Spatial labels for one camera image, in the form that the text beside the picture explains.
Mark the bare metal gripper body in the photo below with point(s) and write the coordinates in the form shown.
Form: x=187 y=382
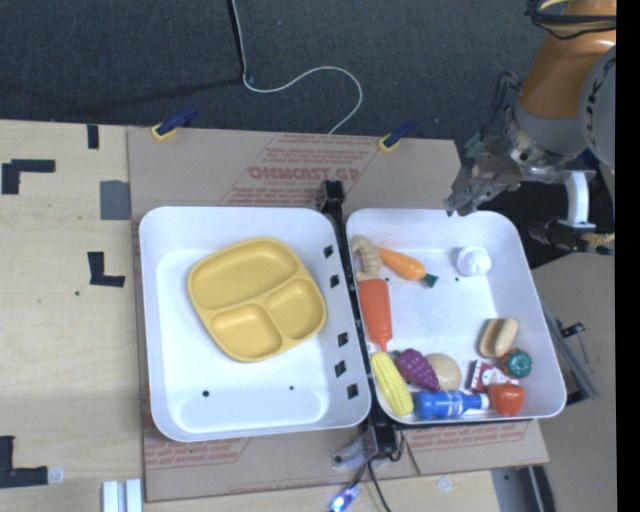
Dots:
x=497 y=162

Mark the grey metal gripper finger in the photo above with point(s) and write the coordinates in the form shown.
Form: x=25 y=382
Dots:
x=481 y=198
x=456 y=196

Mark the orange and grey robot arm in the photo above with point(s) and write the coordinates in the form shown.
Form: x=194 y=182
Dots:
x=560 y=75

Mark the white garlic bulb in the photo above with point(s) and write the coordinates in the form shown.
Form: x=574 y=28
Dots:
x=473 y=261

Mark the orange carrot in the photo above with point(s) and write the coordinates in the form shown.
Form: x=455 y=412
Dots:
x=402 y=264

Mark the white plastic tray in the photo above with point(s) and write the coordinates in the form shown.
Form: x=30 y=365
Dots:
x=440 y=315
x=240 y=400

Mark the thin black rod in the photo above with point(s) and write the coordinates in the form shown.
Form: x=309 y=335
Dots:
x=350 y=265

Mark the orange squeeze bottle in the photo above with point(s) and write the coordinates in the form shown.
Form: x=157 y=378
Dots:
x=375 y=307

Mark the hot dog in bun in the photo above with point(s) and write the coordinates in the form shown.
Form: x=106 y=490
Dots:
x=497 y=337

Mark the beige round bread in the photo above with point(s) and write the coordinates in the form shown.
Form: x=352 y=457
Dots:
x=447 y=370

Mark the red and white carton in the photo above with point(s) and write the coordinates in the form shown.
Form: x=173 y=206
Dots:
x=481 y=376

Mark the purple grapes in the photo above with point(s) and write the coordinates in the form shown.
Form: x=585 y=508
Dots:
x=417 y=370

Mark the yellow corn cob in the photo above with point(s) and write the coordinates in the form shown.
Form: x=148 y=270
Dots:
x=392 y=382

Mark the blue bottle white cap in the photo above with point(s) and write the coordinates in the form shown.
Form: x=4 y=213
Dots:
x=440 y=404

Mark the yellow divided plate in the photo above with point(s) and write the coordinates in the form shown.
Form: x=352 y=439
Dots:
x=250 y=280

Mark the brown cardboard board red print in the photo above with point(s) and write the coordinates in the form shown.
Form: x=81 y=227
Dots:
x=200 y=165

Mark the black cylinder on white bracket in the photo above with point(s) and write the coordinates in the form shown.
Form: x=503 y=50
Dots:
x=577 y=197

